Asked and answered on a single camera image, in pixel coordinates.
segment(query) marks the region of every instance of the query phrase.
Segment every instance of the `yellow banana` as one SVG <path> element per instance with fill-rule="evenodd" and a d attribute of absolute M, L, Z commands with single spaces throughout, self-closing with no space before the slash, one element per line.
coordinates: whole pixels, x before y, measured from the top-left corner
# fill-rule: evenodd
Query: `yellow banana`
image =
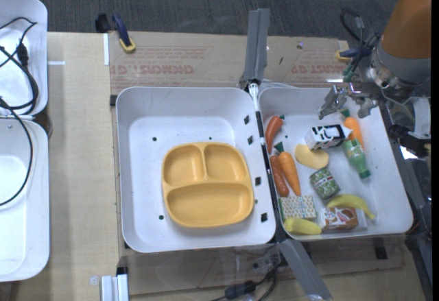
<path fill-rule="evenodd" d="M 303 218 L 288 217 L 283 222 L 283 226 L 285 227 L 286 231 L 297 235 L 315 235 L 322 233 L 321 227 L 312 221 Z"/>
<path fill-rule="evenodd" d="M 370 212 L 370 209 L 360 196 L 351 194 L 339 194 L 334 196 L 327 203 L 327 207 L 355 207 L 364 211 L 364 213 L 370 218 L 374 219 L 375 215 Z"/>

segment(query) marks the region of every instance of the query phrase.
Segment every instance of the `orange carrot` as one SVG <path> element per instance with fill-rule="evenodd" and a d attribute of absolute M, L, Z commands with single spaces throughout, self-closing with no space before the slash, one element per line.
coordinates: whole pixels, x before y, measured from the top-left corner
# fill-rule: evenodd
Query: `orange carrot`
<path fill-rule="evenodd" d="M 280 196 L 286 197 L 289 195 L 289 189 L 285 180 L 283 179 L 283 172 L 281 162 L 277 155 L 270 157 L 270 164 L 272 166 L 272 174 L 274 178 L 274 184 L 276 185 L 276 190 Z"/>
<path fill-rule="evenodd" d="M 272 152 L 274 135 L 283 125 L 283 120 L 285 117 L 283 115 L 273 116 L 267 124 L 267 129 L 265 130 L 265 141 L 267 143 L 268 154 Z"/>
<path fill-rule="evenodd" d="M 349 110 L 347 108 L 342 110 L 341 113 L 345 116 L 344 126 L 349 129 L 352 129 L 352 132 L 349 134 L 347 139 L 348 140 L 357 139 L 361 144 L 361 147 L 363 147 L 364 149 L 363 136 L 361 135 L 361 130 L 359 128 L 358 120 L 350 116 Z"/>
<path fill-rule="evenodd" d="M 296 163 L 294 162 L 293 156 L 283 149 L 282 142 L 274 146 L 276 150 L 279 151 L 279 162 L 281 163 L 282 172 L 287 179 L 293 192 L 297 195 L 301 195 L 299 175 L 297 174 Z"/>

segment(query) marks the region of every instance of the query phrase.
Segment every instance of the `green bottle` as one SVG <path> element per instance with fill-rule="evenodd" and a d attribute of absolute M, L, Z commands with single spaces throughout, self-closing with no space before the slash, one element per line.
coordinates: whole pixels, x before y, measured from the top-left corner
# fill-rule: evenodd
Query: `green bottle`
<path fill-rule="evenodd" d="M 343 142 L 344 153 L 348 156 L 349 162 L 357 170 L 359 177 L 367 178 L 370 176 L 368 166 L 366 164 L 366 154 L 357 139 L 345 140 Z"/>

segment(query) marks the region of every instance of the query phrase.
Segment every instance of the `table surface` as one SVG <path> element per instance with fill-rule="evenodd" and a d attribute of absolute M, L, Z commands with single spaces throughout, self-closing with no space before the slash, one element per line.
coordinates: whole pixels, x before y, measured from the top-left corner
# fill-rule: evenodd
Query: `table surface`
<path fill-rule="evenodd" d="M 110 73 L 102 34 L 48 33 L 51 252 L 37 276 L 0 285 L 2 300 L 99 300 L 99 277 L 119 260 Z M 408 249 L 399 268 L 324 276 L 334 300 L 424 300 Z M 224 289 L 185 292 L 210 300 Z M 178 292 L 134 300 L 181 300 Z M 308 300 L 296 280 L 280 281 L 271 300 Z"/>

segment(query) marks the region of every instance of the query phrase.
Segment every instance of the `blue and yellow clamp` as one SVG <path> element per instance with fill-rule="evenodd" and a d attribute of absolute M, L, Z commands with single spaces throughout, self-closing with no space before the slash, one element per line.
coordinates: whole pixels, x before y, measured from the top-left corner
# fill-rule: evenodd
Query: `blue and yellow clamp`
<path fill-rule="evenodd" d="M 122 18 L 119 14 L 115 13 L 111 16 L 112 21 L 115 23 L 116 30 L 119 32 L 119 42 L 122 46 L 122 49 L 126 53 L 132 53 L 136 49 L 136 44 L 132 41 L 131 37 L 128 35 L 128 32 L 125 27 L 125 23 L 123 23 Z"/>

